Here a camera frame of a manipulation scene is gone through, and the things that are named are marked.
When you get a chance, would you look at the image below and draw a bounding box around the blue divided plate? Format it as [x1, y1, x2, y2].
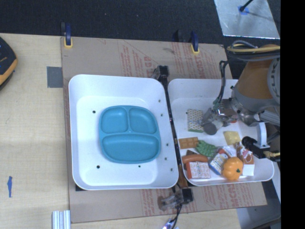
[98, 105, 162, 164]

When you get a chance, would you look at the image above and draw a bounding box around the brown and white packet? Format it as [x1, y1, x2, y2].
[235, 144, 255, 165]

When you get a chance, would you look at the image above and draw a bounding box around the yellow and green patterned packet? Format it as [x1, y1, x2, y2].
[186, 108, 205, 134]

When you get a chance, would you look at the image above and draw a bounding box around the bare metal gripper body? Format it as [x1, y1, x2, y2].
[214, 98, 260, 128]

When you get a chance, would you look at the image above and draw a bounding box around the white plastic tray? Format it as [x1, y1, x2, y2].
[167, 78, 275, 187]
[68, 73, 180, 191]

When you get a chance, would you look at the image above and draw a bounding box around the black block with thin wires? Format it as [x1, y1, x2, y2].
[158, 187, 194, 211]
[152, 65, 171, 80]

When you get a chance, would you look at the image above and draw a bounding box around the blue and white carton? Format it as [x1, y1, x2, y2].
[208, 152, 229, 176]

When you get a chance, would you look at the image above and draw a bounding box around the red and white packet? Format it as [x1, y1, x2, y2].
[217, 146, 237, 159]

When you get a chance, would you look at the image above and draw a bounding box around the brown cardboard board red print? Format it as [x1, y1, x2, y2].
[60, 36, 268, 224]

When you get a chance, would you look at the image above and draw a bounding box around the brown waffle biscuit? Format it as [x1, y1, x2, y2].
[178, 136, 200, 150]

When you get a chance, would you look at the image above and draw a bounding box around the black cylinder on white bracket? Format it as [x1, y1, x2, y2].
[241, 121, 271, 160]

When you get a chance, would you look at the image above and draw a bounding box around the orange sausage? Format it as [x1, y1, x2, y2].
[181, 154, 209, 165]

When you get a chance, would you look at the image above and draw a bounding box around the orange pumpkin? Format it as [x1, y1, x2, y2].
[222, 156, 244, 182]

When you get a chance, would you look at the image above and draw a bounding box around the thin black and white rod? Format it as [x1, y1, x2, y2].
[161, 76, 184, 188]

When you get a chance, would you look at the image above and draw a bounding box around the orange and white carton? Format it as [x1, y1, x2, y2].
[185, 161, 212, 180]

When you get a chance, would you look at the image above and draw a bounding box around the yellow cheese slice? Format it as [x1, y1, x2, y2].
[223, 130, 242, 146]

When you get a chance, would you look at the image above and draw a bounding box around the white cube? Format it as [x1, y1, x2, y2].
[242, 163, 255, 177]

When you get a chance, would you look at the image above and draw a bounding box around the green lettuce leaf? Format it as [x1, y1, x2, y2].
[195, 140, 218, 158]

